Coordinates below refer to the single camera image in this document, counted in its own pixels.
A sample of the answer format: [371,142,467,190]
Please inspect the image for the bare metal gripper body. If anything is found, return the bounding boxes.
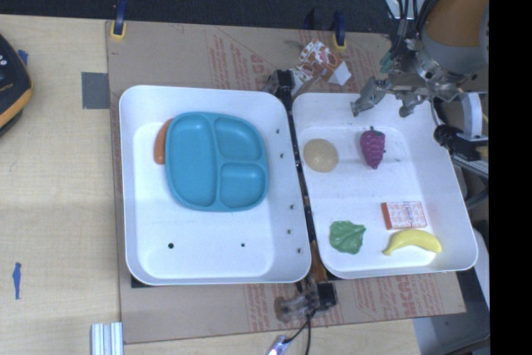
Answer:
[382,53,477,103]

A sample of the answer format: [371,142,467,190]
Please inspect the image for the purple grapes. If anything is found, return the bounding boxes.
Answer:
[359,126,387,170]

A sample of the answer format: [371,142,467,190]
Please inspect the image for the white and orange printed carton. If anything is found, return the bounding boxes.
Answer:
[290,38,353,93]

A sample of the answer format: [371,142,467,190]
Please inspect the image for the beige round biscuit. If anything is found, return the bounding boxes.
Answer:
[303,138,339,173]

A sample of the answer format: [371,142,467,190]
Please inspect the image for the white plastic tray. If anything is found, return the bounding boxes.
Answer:
[291,91,480,280]
[118,85,313,287]

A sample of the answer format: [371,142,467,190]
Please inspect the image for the thin black rod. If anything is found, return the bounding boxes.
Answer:
[283,91,319,263]

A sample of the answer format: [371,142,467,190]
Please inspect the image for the orange and white packet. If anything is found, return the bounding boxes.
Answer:
[381,200,428,231]

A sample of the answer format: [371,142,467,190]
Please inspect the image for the yellow banana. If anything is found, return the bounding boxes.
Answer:
[382,229,443,257]

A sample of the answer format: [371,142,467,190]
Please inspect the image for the green lettuce leaf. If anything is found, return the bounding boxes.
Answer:
[328,219,367,255]

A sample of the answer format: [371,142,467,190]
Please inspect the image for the blue divided plate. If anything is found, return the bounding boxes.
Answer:
[164,111,269,213]

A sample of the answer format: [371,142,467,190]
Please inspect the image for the brown cardboard board red print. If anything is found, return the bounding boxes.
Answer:
[105,20,467,345]

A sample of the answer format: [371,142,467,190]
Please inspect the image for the orange sausage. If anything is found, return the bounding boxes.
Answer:
[153,118,174,165]

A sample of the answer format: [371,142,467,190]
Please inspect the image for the black cylinder on white bracket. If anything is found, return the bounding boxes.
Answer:
[433,91,490,161]

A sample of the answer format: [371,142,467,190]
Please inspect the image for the black block with thin wires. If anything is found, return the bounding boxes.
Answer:
[274,280,337,323]
[263,69,297,97]

